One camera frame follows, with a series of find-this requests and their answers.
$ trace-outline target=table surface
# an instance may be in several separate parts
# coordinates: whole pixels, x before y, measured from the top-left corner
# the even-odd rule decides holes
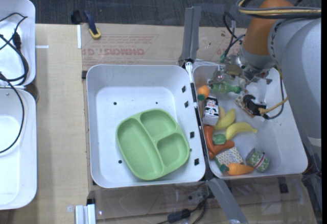
[[[25,207],[0,212],[6,224],[71,224],[75,205],[86,205],[88,196],[87,143],[82,55],[76,25],[36,25],[36,78],[38,187]],[[314,223],[304,185],[290,179],[299,196],[269,204],[241,206],[251,223]],[[115,219],[110,223],[157,223],[165,216]],[[228,223],[220,208],[212,209],[202,223]]]

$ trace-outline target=white container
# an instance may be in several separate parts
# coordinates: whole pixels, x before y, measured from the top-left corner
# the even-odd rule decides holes
[[[24,85],[35,78],[35,7],[29,0],[0,0],[0,20],[17,12],[27,16],[17,28],[21,38],[21,52],[29,64]],[[19,15],[0,22],[0,34],[10,39],[16,25],[22,19]],[[0,39],[0,47],[5,42]],[[24,69],[18,54],[8,45],[0,50],[1,72],[7,78],[16,78]],[[8,85],[0,80],[0,86]],[[34,198],[37,190],[36,149],[36,103],[28,92],[17,89],[22,99],[25,117],[21,134],[16,143],[0,153],[0,210],[20,208]],[[22,118],[20,100],[13,89],[0,88],[0,151],[6,149],[17,137]]]
[[[193,71],[195,88],[198,89],[206,84],[207,79],[212,77],[216,69],[217,67],[214,65],[197,66]],[[282,100],[282,97],[277,70],[270,70],[267,78],[272,79],[272,82],[267,85],[266,93],[267,108],[270,108],[279,103]],[[257,83],[251,83],[247,86],[250,93],[254,95],[258,90],[256,84]],[[267,158],[270,159],[270,165],[263,173],[255,170],[252,173],[240,176],[229,176],[227,173],[222,173],[215,161],[210,160],[209,165],[215,176],[230,180],[298,174],[306,169],[308,165],[307,155],[289,102],[284,104],[284,110],[279,117],[272,120],[265,120],[260,116],[252,118],[242,110],[235,102],[238,94],[231,92],[228,94],[211,93],[211,95],[218,99],[219,105],[224,108],[225,112],[231,108],[235,109],[236,121],[245,121],[258,130],[256,134],[252,132],[239,133],[232,139],[243,160],[245,160],[246,156],[253,148],[265,152]],[[280,107],[271,111],[268,115],[272,116],[278,113],[279,110]],[[224,133],[224,131],[214,132],[214,134],[217,133]]]
[[[96,65],[87,73],[90,168],[104,188],[199,181],[205,163],[187,72],[175,65]],[[133,175],[115,141],[125,118],[148,109],[170,113],[185,134],[190,156],[172,173],[153,181]]]

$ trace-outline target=green can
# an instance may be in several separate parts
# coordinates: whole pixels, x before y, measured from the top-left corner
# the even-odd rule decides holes
[[[270,163],[265,153],[253,148],[246,156],[245,161],[259,172],[264,172]]]

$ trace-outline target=green divided plate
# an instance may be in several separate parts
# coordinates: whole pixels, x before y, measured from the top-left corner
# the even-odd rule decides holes
[[[182,166],[190,148],[175,119],[151,109],[123,120],[116,129],[118,147],[135,176],[155,180]]]

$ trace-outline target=green bottle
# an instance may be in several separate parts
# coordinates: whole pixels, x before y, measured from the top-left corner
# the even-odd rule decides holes
[[[233,86],[230,85],[228,82],[213,83],[211,84],[211,89],[213,92],[216,93],[229,93],[229,92],[240,93],[242,90],[240,86],[237,85]]]

